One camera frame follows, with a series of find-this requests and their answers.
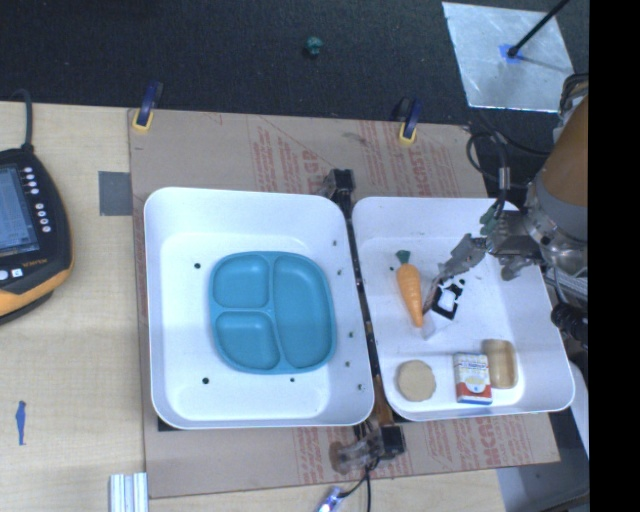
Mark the white plastic tray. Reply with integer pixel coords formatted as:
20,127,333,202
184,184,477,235
143,186,376,431
351,196,576,423

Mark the brown cardboard board red print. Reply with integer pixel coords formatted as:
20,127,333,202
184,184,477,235
127,108,562,500

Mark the tan bread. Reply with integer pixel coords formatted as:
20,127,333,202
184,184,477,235
480,338,520,391

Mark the blue divided plate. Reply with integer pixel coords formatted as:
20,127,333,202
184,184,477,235
208,250,337,376

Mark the black block with thin wires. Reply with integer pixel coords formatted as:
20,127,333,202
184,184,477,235
322,168,357,202
329,423,406,474

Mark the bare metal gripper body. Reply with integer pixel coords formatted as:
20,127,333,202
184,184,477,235
487,209,589,274

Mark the red and white carton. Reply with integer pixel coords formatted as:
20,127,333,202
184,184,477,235
452,351,494,406

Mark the black and white carton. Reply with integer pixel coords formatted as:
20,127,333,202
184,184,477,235
420,273,467,342

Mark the orange carrot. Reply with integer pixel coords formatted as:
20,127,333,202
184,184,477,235
394,249,426,329

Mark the round tan biscuit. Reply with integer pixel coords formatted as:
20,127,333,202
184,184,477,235
396,359,438,403

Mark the black cylinder on white bracket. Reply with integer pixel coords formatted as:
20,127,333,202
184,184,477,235
543,267,590,351

